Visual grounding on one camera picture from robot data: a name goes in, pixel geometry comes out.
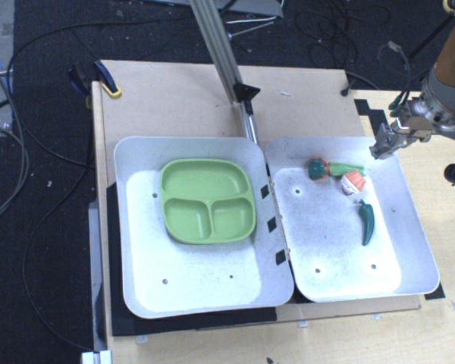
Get green and orange toy vegetable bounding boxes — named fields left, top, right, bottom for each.
left=307, top=158, right=331, bottom=182

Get green divided plate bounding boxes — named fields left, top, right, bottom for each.
left=158, top=158, right=258, bottom=246

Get brown cardboard board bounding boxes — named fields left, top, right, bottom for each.
left=99, top=59, right=422, bottom=325

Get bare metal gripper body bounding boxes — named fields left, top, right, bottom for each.
left=392, top=96, right=455, bottom=143

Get dark green toy pepper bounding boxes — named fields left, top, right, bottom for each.
left=357, top=199, right=376, bottom=247

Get white plastic tray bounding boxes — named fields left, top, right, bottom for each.
left=265, top=136, right=441, bottom=304
left=113, top=135, right=295, bottom=320

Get light green toy celery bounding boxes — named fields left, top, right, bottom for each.
left=327, top=161, right=366, bottom=178

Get orange and white toy cupcake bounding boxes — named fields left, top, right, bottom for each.
left=340, top=170, right=367, bottom=196

